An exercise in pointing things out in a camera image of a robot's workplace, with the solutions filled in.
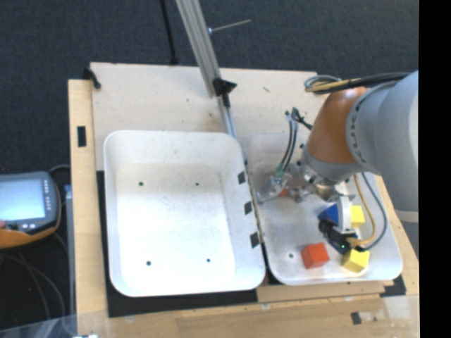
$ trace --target aluminum rail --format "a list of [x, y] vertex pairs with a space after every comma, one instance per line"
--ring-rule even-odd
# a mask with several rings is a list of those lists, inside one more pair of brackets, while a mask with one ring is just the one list
[[[218, 78], [221, 79], [221, 73], [199, 0], [175, 0], [175, 2], [180, 11], [197, 65], [200, 67], [206, 89], [210, 96], [216, 97], [213, 81]], [[229, 107], [224, 105], [221, 97], [217, 98], [217, 101], [225, 132], [236, 138]]]

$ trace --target wooden table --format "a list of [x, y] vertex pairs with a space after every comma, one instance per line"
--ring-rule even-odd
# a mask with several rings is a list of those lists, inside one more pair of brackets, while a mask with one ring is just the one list
[[[393, 282], [348, 282], [257, 288], [258, 302], [200, 310], [108, 318], [96, 171], [106, 135], [119, 129], [222, 131], [216, 102], [206, 96], [198, 68], [93, 63], [102, 91], [88, 80], [69, 80], [70, 154], [79, 333], [100, 337], [415, 337], [419, 334], [419, 262], [378, 180], [403, 260], [405, 296], [381, 298]], [[232, 113], [238, 140], [256, 132], [284, 132], [274, 110], [296, 106], [316, 116], [323, 97], [303, 91], [312, 72], [221, 69], [238, 83]], [[124, 100], [133, 104], [121, 110]], [[174, 99], [180, 102], [175, 110]], [[80, 141], [84, 130], [86, 141]]]

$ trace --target yellow cube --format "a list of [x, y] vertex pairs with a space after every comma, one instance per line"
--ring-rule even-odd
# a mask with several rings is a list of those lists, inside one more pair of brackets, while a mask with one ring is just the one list
[[367, 267], [368, 262], [369, 251], [350, 249], [343, 255], [341, 266], [352, 272], [359, 273]]
[[351, 227], [357, 229], [365, 223], [364, 210], [361, 206], [351, 206]]

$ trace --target red object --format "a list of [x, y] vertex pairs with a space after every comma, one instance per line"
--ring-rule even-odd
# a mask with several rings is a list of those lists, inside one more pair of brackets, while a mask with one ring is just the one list
[[321, 267], [330, 260], [324, 243], [306, 246], [301, 250], [301, 256], [307, 269]]
[[280, 192], [279, 196], [282, 197], [282, 196], [285, 196], [287, 194], [288, 194], [288, 189], [284, 189], [283, 191]]

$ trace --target yellow object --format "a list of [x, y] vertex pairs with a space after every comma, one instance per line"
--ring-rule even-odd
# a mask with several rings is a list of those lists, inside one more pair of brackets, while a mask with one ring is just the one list
[[343, 255], [341, 266], [352, 272], [359, 273], [367, 267], [368, 262], [369, 251], [350, 249]]
[[362, 193], [362, 187], [360, 187], [359, 178], [357, 178], [357, 176], [355, 174], [354, 174], [354, 180], [355, 180], [355, 185], [356, 185], [357, 191], [359, 192], [359, 195], [360, 195], [360, 199], [363, 201], [363, 203], [365, 205], [365, 209], [369, 214], [371, 225], [373, 227], [373, 232], [371, 233], [371, 236], [366, 239], [358, 239], [358, 238], [354, 238], [354, 237], [347, 238], [346, 240], [352, 248], [355, 248], [356, 246], [359, 246], [359, 245], [368, 244], [376, 236], [376, 221], [374, 220], [373, 213], [371, 212], [371, 209], [368, 206], [368, 202], [366, 201], [365, 196]]
[[351, 227], [357, 229], [365, 223], [364, 210], [361, 206], [351, 206]]

